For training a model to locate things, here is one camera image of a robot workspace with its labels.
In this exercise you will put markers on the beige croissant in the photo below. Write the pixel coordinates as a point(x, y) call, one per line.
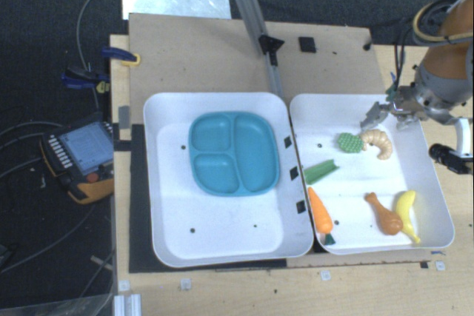
point(383, 144)

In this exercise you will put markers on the yellow banana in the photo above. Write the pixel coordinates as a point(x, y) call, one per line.
point(405, 211)

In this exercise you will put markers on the black cylinder on white bracket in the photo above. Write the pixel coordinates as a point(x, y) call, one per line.
point(450, 155)

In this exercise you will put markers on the brown cardboard board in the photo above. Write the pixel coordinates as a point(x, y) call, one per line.
point(207, 55)

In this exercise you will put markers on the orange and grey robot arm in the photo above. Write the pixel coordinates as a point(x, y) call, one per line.
point(448, 59)

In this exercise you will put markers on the blue divided plate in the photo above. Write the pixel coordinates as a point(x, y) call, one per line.
point(237, 155)

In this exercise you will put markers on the black block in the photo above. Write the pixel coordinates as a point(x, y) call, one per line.
point(307, 44)

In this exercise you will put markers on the orange chicken drumstick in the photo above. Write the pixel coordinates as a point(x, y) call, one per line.
point(387, 218)

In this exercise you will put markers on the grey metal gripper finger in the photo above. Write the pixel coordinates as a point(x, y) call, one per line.
point(374, 116)
point(406, 122)

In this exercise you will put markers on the orange carrot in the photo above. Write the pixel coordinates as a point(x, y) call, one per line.
point(320, 214)

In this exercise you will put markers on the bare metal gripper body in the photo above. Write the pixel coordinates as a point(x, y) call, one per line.
point(418, 105)

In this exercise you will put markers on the white plastic tray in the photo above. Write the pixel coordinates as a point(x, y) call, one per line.
point(355, 181)
point(222, 225)

